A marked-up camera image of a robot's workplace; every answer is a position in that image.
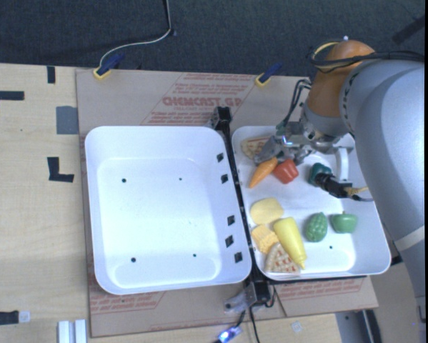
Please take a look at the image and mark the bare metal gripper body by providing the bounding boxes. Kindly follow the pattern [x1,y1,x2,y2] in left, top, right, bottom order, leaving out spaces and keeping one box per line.
[275,119,344,154]

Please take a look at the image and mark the tan waffle slice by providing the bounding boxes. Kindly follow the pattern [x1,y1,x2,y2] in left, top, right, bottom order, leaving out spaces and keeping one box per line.
[240,136,274,161]
[264,242,302,275]

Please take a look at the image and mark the red bell pepper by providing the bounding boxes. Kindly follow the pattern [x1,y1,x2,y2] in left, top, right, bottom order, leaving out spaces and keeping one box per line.
[272,159,300,185]

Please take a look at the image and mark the orange carrot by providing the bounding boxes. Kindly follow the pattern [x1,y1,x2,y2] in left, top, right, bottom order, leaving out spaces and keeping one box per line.
[249,156,279,189]

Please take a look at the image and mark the white plastic tray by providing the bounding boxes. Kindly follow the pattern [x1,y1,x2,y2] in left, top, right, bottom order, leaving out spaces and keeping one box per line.
[84,125,253,296]
[231,125,392,282]

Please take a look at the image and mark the pale yellow toy potato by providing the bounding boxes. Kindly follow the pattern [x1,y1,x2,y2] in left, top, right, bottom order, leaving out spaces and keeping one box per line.
[249,197,285,226]

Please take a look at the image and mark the thin black rod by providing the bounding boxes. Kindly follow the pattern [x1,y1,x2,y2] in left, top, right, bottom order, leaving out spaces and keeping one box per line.
[220,119,268,299]

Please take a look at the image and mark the green bumpy toy vegetable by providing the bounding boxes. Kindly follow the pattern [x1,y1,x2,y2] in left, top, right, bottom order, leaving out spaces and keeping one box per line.
[304,212,329,244]

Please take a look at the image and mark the green bell pepper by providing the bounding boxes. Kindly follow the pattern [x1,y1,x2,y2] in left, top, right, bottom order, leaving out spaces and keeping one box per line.
[329,210,359,234]

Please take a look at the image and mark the yellow corn piece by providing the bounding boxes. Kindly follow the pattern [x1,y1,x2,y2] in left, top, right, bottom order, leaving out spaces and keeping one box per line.
[250,224,280,255]

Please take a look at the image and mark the brown cardboard board red print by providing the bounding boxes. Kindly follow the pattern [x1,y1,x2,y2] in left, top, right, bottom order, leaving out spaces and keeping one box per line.
[74,69,379,338]

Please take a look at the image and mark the black cylinder on white bracket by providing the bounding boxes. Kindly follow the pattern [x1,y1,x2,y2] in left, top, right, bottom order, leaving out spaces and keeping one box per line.
[313,144,354,199]

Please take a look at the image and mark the black block with thin wires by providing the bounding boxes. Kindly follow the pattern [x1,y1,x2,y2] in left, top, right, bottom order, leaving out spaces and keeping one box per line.
[212,106,234,131]
[247,279,272,305]

